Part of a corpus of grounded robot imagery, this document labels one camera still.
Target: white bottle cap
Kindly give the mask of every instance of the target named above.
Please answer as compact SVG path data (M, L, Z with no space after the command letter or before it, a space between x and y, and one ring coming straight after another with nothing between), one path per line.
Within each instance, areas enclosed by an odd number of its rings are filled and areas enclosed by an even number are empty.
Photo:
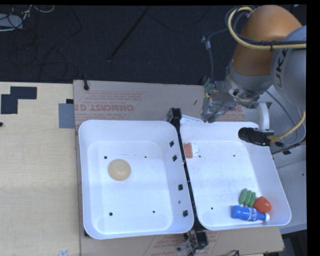
M266 213L265 214L265 222L268 222L270 220L270 214Z

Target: wooden surface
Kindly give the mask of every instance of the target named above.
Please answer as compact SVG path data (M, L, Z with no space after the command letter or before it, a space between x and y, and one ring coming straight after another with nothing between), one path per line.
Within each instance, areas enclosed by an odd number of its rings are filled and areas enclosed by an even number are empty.
M59 128L59 103L72 84L0 83L37 87L19 99L18 114L0 114L1 256L80 255L75 130Z

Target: cardboard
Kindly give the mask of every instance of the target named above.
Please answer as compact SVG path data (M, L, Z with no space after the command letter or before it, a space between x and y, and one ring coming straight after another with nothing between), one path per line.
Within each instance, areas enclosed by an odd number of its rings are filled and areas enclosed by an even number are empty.
M82 184L78 129L90 119L102 120L164 120L170 108L180 108L183 115L200 119L204 88L199 85L131 83L115 81L73 82L80 247L84 256L162 256L178 255L176 245L183 234L147 235L106 240L85 235L82 212ZM244 121L242 109L220 116L219 121ZM240 255L280 252L284 243L278 227L253 227L223 231L205 231L209 241L196 255Z

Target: white tray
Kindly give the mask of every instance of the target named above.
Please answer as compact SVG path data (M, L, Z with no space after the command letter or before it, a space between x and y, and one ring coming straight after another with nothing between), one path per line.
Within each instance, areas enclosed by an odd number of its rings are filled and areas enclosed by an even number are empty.
M83 224L95 239L177 234L194 224L175 127L166 121L88 120L79 127ZM123 159L131 175L110 177Z
M282 226L291 220L291 210L278 176L270 149L247 143L238 137L253 122L185 122L182 142L196 143L199 156L186 164L200 223L208 230ZM272 205L270 220L250 222L231 218L242 189L264 196Z

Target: yellow cable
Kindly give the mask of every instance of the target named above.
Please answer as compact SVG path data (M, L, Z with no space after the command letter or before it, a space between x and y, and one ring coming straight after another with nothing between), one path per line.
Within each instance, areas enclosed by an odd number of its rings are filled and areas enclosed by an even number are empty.
M240 7L238 10L234 10L233 12L231 12L231 14L228 17L227 20L227 27L228 30L231 34L231 36L242 46L244 47L248 47L254 50L270 50L270 46L269 45L255 45L255 44L251 44L248 42L243 41L241 38L239 38L236 33L234 32L232 25L231 25L231 20L233 18L233 16L235 15L236 12L239 11L250 11L252 12L252 8L249 6L245 6L245 7ZM272 48L277 50L277 49L297 49L297 48L307 48L307 43L299 43L299 44L284 44L284 45L272 45Z
M271 140L270 143L275 143L276 141L283 139L284 137L288 136L293 131L295 131L304 122L305 118L306 118L306 112L303 111L300 121L294 127L292 127L290 130L286 131L285 133L283 133L281 135L277 135L277 136L270 135L270 136L267 136L266 138Z

